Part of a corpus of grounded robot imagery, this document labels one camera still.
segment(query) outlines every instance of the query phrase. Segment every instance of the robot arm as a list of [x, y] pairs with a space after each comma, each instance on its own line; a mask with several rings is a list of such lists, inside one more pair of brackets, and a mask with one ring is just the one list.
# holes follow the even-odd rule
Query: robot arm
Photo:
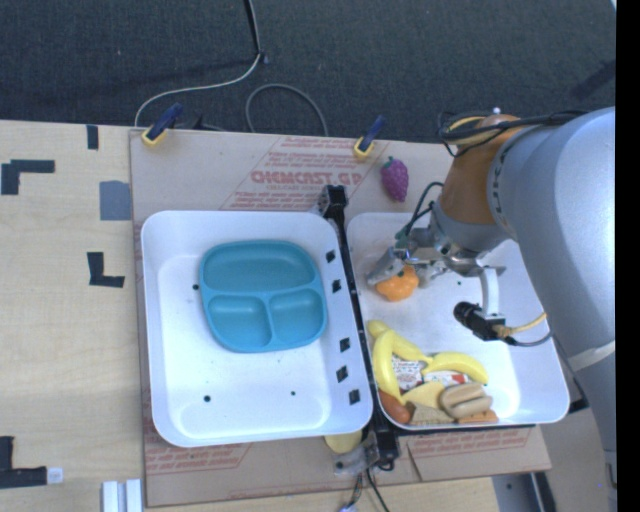
[[[507, 238], [518, 242], [558, 352], [594, 413], [617, 510], [615, 109], [547, 119], [489, 116], [455, 142], [429, 226], [405, 226], [368, 280], [386, 278], [398, 261], [428, 276], [481, 275], [479, 258]], [[483, 325], [482, 311], [462, 309], [456, 318], [479, 335], [471, 324]]]

